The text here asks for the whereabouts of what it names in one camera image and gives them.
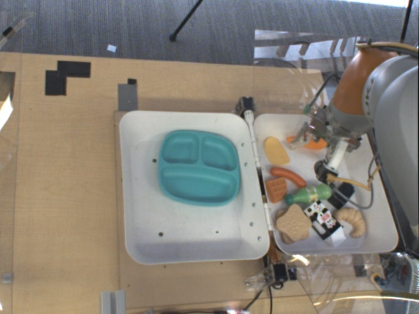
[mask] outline green bottle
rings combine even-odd
[[[317,186],[301,188],[296,194],[287,194],[285,196],[285,202],[287,205],[292,205],[296,202],[312,203],[317,200],[329,199],[331,195],[331,188],[326,184],[320,184]]]

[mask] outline teal plate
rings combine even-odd
[[[158,157],[158,183],[169,198],[193,205],[225,205],[240,187],[236,147],[225,137],[176,130],[164,138]]]

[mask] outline wooden table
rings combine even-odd
[[[0,58],[0,71],[16,73],[15,100],[20,98],[2,131],[18,138],[17,161],[11,162],[16,167],[7,178],[14,210],[10,203],[0,218],[2,247],[13,244],[7,267],[12,263],[14,273],[12,305],[11,288],[0,288],[3,307],[12,306],[15,314],[99,313],[101,291],[118,289],[126,291],[129,313],[152,306],[240,307],[252,299],[243,279],[262,268],[260,261],[141,266],[118,249],[118,84],[137,79],[139,109],[231,112],[240,97],[253,96],[259,109],[289,112],[321,84],[318,71],[9,53]],[[91,76],[68,78],[66,96],[46,96],[45,71],[56,70],[58,60],[88,61]],[[275,313],[316,313],[296,281],[274,297]],[[268,312],[267,294],[261,298],[254,313]]]

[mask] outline metal rod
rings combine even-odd
[[[198,9],[198,7],[199,7],[199,5],[201,4],[202,1],[203,0],[198,0],[195,3],[195,6],[192,7],[192,9],[189,11],[189,13],[183,19],[183,21],[181,22],[181,24],[179,25],[179,27],[177,27],[177,29],[172,34],[170,34],[169,39],[172,42],[175,42],[176,41],[177,34],[182,30],[183,26],[188,22],[188,20],[191,18],[191,16],[195,13],[195,11]]]
[[[409,18],[410,18],[410,12],[412,10],[412,5],[413,5],[413,0],[409,0],[409,3],[407,5],[407,9],[406,9],[405,21],[403,22],[403,28],[401,30],[400,43],[405,42],[407,26],[409,24]]]

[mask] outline white tray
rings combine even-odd
[[[161,142],[174,130],[201,130],[234,144],[240,161],[238,195],[220,207],[166,197],[157,163]],[[130,112],[120,121],[125,240],[142,264],[251,260],[268,250],[269,236],[249,130],[239,116],[215,113]]]
[[[286,147],[286,138],[296,135],[301,128],[303,122],[308,121],[308,117],[296,114],[263,114],[255,120],[255,135],[257,139],[257,148],[263,167],[263,177],[265,180],[273,179],[269,174],[271,164],[264,153],[263,143],[267,137],[273,136],[279,139],[281,144],[287,150],[290,163],[287,169],[298,173],[303,177],[307,185],[318,184],[314,173],[314,164],[318,160],[324,159],[325,150],[310,150],[307,148],[298,148],[290,150]],[[343,162],[339,167],[339,175],[343,178],[355,179],[361,183],[367,182],[368,165],[373,154],[369,146],[369,142],[365,137],[361,142],[361,146],[351,152],[346,153]],[[313,229],[310,230],[310,236],[303,240],[287,245],[282,242],[280,233],[275,230],[275,240],[282,251],[288,254],[355,254],[355,253],[385,253],[391,251],[397,245],[397,230],[393,221],[393,217],[388,205],[388,201],[380,180],[380,176],[376,176],[374,184],[374,204],[368,210],[362,210],[367,231],[359,239],[353,239],[349,236],[351,226],[344,224],[344,233],[347,239],[338,247],[334,247],[324,242]],[[298,188],[287,181],[288,192],[293,193]],[[370,193],[362,188],[355,188],[352,199],[361,204],[367,205],[370,200]],[[328,202],[325,205],[332,212],[335,208]],[[274,223],[275,215],[278,209],[287,208],[284,201],[279,203],[269,203],[271,217]]]

